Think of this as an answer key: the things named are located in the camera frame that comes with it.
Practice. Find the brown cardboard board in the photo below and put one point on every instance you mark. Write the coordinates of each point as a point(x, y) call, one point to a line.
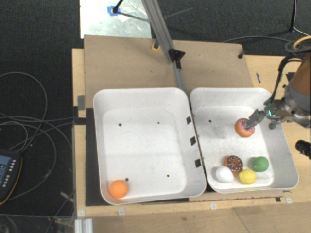
point(126, 64)

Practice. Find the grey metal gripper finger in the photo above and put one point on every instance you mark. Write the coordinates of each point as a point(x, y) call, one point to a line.
point(255, 119)
point(274, 124)

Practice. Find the green lime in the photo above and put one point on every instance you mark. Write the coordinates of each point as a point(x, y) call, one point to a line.
point(260, 164)

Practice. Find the orange ball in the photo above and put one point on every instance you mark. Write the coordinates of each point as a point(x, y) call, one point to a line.
point(118, 189)

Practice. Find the chocolate doughnut with sprinkles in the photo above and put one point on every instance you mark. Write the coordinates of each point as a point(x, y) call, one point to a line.
point(230, 161)

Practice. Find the pink doughnut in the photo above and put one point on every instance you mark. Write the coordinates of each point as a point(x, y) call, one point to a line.
point(240, 130)

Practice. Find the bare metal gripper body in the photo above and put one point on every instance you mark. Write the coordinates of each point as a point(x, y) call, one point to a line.
point(286, 113)

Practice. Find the white egg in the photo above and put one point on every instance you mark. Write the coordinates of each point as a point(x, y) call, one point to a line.
point(224, 174)

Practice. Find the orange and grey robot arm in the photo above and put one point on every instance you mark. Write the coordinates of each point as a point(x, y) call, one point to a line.
point(302, 76)

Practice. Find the yellow lemon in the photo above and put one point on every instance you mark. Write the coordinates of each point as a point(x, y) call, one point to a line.
point(247, 177)

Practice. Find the white plastic tray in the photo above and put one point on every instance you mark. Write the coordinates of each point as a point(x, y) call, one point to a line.
point(223, 139)
point(145, 149)

